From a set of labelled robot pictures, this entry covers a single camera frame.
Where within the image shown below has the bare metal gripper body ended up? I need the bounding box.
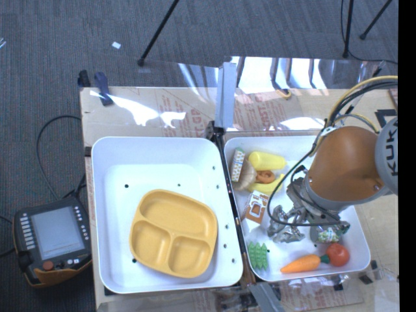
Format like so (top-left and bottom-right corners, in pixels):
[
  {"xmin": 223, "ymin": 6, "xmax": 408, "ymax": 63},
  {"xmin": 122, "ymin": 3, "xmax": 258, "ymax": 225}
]
[{"xmin": 285, "ymin": 177, "xmax": 342, "ymax": 231}]

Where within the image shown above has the white plastic tray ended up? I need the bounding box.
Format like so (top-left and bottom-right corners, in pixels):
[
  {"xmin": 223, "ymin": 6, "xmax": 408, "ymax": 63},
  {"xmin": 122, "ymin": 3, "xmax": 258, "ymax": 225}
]
[
  {"xmin": 223, "ymin": 135, "xmax": 371, "ymax": 282},
  {"xmin": 90, "ymin": 136, "xmax": 244, "ymax": 294}
]

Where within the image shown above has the large white and orange carton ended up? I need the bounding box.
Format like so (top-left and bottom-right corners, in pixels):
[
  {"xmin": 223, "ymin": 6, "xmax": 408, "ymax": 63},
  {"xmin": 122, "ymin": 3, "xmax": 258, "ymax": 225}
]
[{"xmin": 240, "ymin": 190, "xmax": 270, "ymax": 226}]

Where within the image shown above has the orange carrot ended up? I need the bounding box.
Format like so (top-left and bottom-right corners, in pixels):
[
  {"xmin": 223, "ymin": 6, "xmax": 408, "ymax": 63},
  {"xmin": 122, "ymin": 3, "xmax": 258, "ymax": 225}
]
[{"xmin": 279, "ymin": 253, "xmax": 331, "ymax": 274}]

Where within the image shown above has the yellow banana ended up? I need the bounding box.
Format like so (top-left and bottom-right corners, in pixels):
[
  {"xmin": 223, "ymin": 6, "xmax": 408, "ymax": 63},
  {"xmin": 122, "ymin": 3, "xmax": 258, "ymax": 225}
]
[{"xmin": 247, "ymin": 173, "xmax": 286, "ymax": 194}]

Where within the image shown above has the white and green crumpled packet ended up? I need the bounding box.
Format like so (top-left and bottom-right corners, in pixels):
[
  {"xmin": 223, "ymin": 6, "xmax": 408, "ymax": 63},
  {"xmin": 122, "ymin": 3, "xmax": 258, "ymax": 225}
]
[{"xmin": 310, "ymin": 222, "xmax": 351, "ymax": 244}]

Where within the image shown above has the green ridged block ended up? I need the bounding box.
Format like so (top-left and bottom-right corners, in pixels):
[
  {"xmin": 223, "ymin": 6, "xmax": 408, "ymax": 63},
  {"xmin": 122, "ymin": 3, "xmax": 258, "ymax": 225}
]
[{"xmin": 247, "ymin": 241, "xmax": 269, "ymax": 270}]

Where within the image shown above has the orange pretzel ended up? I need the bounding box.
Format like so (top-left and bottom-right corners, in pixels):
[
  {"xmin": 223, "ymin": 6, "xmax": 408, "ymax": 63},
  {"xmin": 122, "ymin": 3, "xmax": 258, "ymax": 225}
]
[{"xmin": 255, "ymin": 170, "xmax": 276, "ymax": 185}]

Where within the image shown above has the red tomato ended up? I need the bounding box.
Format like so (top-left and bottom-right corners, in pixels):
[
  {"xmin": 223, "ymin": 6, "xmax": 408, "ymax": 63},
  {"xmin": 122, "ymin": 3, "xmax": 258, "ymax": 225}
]
[{"xmin": 326, "ymin": 242, "xmax": 350, "ymax": 268}]

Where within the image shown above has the yellow bottle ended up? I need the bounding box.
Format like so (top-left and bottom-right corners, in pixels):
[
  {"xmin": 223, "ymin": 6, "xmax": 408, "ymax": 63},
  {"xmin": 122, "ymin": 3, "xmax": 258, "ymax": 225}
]
[{"xmin": 247, "ymin": 150, "xmax": 288, "ymax": 171}]

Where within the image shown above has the small white and orange carton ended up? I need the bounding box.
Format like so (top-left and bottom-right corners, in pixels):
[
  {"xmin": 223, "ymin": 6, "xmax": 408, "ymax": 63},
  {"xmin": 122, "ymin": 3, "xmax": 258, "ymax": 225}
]
[{"xmin": 230, "ymin": 147, "xmax": 246, "ymax": 183}]

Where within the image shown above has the yellow divided plate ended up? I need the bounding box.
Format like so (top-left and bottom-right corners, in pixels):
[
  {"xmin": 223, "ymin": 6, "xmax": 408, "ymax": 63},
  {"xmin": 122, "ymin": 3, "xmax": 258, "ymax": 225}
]
[{"xmin": 129, "ymin": 188, "xmax": 218, "ymax": 279}]

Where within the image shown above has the black block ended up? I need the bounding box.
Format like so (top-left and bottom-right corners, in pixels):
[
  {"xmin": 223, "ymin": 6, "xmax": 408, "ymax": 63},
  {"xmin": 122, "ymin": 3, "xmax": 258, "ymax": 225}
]
[{"xmin": 205, "ymin": 121, "xmax": 225, "ymax": 142}]

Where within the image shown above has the brown cardboard board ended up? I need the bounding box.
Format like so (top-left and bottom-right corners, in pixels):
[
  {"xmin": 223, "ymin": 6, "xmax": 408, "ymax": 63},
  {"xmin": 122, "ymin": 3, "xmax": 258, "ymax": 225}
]
[{"xmin": 79, "ymin": 86, "xmax": 399, "ymax": 311}]

